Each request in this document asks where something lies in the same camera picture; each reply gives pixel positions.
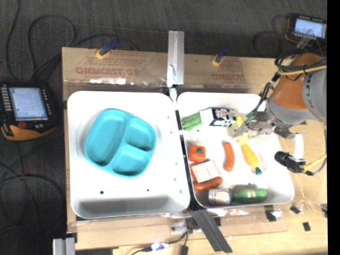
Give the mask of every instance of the blue plastic plate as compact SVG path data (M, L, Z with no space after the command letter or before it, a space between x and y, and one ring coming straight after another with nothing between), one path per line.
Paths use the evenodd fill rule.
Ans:
M84 146L86 159L111 174L133 178L148 167L156 146L155 130L119 109L106 109L93 123Z

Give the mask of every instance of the metal bar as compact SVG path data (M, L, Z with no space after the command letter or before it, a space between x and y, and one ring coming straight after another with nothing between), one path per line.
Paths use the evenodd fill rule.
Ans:
M53 255L75 255L74 238L53 239Z
M191 213L196 223L200 226L210 245L215 252L223 251L225 253L232 253L233 250L225 240L222 232L219 230L210 213L206 210L193 211Z
M169 31L168 67L166 84L168 88L183 84L184 75L184 32Z

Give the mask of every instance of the gray carpet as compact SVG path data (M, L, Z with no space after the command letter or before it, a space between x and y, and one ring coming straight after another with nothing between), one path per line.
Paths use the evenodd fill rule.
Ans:
M0 81L29 81L70 43L71 24L74 42L105 33L126 39L121 49L167 52L168 31L181 30L186 54L213 55L229 44L229 56L276 57L294 48L284 39L284 15L293 12L326 20L327 0L0 0ZM110 38L77 46L100 48ZM53 63L37 72L46 73L60 108L61 71ZM0 135L0 254L51 254L52 239L65 236L61 109L59 114L57 130L40 139L11 142ZM15 179L20 175L32 177Z

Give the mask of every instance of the yellow cable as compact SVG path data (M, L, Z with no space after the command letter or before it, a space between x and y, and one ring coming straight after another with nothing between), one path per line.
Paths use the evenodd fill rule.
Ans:
M310 68L310 69L306 69L306 70L298 70L298 71L293 71L293 72L278 71L278 73L280 75L294 75L294 74L309 73L309 72L312 72L312 71L322 70L322 69L326 69L326 68L327 68L327 65L324 65L324 66L314 67L314 68Z
M324 160L326 158L327 158L327 154L324 154L321 158L318 158L317 160L313 161L312 163L301 165L301 166L303 166L303 169L306 172L307 170L312 168L315 164L319 163L320 161L322 161L322 160Z
M324 129L324 131L327 132L327 127L325 126L325 124L324 124L324 123L321 123L321 122L320 122L320 124L321 124L322 128Z

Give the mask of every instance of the toy sausage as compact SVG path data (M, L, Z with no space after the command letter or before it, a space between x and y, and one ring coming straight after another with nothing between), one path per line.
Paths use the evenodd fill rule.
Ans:
M218 176L208 181L204 181L201 183L194 183L193 189L195 191L205 192L205 191L208 191L209 189L216 188L222 183L222 181L223 179L220 176Z
M229 142L225 142L223 147L224 147L224 151L227 157L224 170L230 172L234 168L234 163L235 163L234 150L233 150L231 143Z

